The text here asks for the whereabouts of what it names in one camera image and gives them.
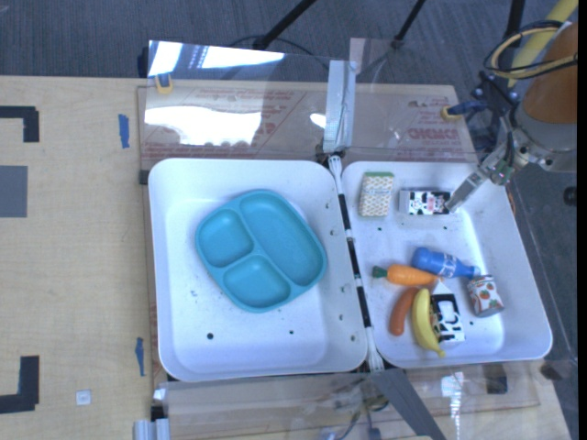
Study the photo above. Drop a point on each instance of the black and white carton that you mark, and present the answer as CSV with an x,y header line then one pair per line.
x,y
449,319

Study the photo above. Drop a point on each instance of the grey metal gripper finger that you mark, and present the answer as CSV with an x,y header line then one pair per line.
x,y
464,191

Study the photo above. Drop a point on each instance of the orange carrot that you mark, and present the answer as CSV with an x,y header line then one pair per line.
x,y
410,274

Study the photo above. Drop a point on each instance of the cow print carton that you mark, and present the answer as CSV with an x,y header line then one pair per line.
x,y
422,202

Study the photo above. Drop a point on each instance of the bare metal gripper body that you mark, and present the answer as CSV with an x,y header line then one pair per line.
x,y
500,165

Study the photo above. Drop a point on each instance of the blue divided plate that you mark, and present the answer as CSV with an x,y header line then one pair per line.
x,y
275,232

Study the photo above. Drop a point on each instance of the blue bottle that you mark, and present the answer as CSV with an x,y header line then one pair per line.
x,y
435,261

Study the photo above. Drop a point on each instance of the yellow carton with green top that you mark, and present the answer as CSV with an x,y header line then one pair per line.
x,y
376,195

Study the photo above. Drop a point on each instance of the white plastic tray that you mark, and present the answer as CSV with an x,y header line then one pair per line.
x,y
183,337
504,245

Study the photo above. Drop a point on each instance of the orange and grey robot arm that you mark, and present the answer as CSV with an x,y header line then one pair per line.
x,y
552,85

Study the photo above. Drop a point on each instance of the brown cardboard board red print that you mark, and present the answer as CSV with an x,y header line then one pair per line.
x,y
238,108

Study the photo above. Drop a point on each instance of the strawberry print can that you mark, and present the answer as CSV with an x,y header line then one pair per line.
x,y
485,296

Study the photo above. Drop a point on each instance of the thin black and white rod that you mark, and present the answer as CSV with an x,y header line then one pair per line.
x,y
353,255

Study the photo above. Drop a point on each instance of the orange sausage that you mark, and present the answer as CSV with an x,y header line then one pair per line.
x,y
401,312

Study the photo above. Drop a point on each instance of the yellow banana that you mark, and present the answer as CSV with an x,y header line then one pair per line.
x,y
422,319

